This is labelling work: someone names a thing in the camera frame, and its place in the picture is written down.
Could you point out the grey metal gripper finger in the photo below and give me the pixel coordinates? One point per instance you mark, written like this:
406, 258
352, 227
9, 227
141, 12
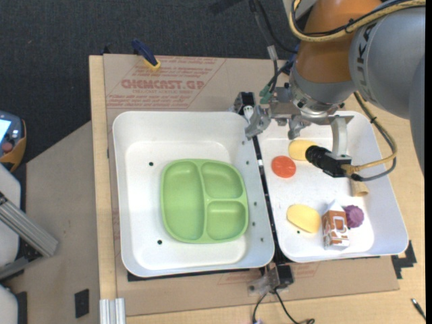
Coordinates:
258, 123
295, 128

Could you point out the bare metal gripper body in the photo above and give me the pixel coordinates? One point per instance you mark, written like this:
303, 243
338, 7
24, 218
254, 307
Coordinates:
287, 110

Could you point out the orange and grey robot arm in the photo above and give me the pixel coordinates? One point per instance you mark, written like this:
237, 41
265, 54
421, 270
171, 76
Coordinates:
337, 35

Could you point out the yellow toy potato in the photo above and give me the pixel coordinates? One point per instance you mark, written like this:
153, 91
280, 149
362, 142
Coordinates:
297, 150
303, 218

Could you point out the orange round slice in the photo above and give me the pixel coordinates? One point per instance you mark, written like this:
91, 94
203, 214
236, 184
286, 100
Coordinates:
283, 166

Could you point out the white plastic tray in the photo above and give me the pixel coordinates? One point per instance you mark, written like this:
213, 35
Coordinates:
317, 191
141, 187

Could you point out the brown cardboard board red print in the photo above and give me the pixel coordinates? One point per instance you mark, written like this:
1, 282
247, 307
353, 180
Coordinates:
202, 79

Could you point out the beige cone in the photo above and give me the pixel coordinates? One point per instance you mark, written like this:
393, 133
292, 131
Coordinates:
359, 189

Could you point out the purple grapes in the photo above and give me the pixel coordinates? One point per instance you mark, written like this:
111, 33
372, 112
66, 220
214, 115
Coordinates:
355, 216

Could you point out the green divided plate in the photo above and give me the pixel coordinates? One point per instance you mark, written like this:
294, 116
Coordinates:
184, 201

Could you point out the brown and white carton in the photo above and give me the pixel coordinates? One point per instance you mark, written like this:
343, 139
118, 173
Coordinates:
335, 229

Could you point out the black cylinder on white bracket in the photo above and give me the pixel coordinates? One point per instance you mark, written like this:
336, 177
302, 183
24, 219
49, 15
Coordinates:
325, 162

